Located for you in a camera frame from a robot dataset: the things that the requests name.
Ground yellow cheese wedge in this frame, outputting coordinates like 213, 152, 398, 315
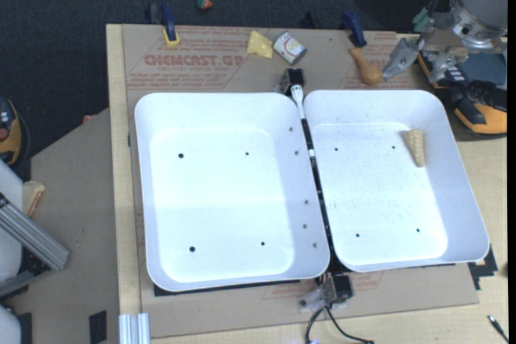
246, 30, 275, 61

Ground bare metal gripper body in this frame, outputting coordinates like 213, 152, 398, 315
417, 11, 508, 72

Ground brown chicken drumstick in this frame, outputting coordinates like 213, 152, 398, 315
348, 47, 384, 86

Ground white plastic tray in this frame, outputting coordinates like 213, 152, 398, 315
302, 89, 491, 273
133, 92, 331, 292

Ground small white can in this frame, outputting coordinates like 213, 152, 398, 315
273, 31, 308, 66

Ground brown cardboard board red print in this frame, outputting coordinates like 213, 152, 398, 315
121, 24, 481, 340

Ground thin black and white rod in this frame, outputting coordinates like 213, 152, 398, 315
290, 84, 340, 276

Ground beige toy sandwich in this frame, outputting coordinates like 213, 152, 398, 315
21, 180, 46, 218

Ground beige ice cream cone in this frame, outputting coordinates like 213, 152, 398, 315
402, 128, 427, 168

